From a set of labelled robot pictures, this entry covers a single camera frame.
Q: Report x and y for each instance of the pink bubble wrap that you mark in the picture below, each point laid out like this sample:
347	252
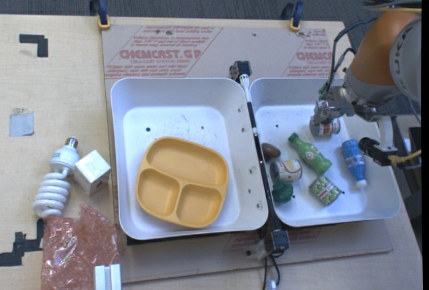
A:
77	245

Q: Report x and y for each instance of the white and red soup can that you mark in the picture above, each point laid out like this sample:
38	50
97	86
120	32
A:
287	170

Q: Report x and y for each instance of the green peas can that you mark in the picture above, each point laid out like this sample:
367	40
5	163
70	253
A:
324	190

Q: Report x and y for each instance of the yellow divided plate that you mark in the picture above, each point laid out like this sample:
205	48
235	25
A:
181	178

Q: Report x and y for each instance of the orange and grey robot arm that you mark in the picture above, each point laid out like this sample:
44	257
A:
375	47

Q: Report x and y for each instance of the small can orange white label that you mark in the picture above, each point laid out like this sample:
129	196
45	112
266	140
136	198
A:
325	129

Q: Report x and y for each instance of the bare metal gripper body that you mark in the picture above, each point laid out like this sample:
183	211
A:
338	102

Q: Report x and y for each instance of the white cube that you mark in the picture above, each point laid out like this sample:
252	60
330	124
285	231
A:
91	169

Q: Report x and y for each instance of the blue plastic bottle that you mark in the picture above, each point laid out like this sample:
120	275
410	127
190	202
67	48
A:
354	159

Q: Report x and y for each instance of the brown cardboard board red print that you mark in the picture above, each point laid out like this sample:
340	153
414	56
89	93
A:
187	47

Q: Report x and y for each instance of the thin black and white rod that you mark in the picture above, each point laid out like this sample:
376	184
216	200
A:
256	139

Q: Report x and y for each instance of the white plastic tray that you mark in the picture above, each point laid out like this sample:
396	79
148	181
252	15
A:
288	108
187	97

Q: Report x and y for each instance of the white spiral light bulb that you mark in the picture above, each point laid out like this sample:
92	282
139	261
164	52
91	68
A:
53	188

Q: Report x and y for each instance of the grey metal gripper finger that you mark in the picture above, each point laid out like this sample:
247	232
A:
334	118
319	118

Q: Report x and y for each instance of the brown oval toy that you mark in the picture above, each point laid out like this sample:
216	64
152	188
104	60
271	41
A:
271	151

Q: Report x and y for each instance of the green plastic bottle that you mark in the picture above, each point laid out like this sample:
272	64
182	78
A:
310	154

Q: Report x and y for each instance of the black cylinder on white bracket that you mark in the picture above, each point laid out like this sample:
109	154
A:
373	149

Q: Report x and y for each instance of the green broccoli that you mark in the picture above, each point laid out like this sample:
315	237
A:
282	192

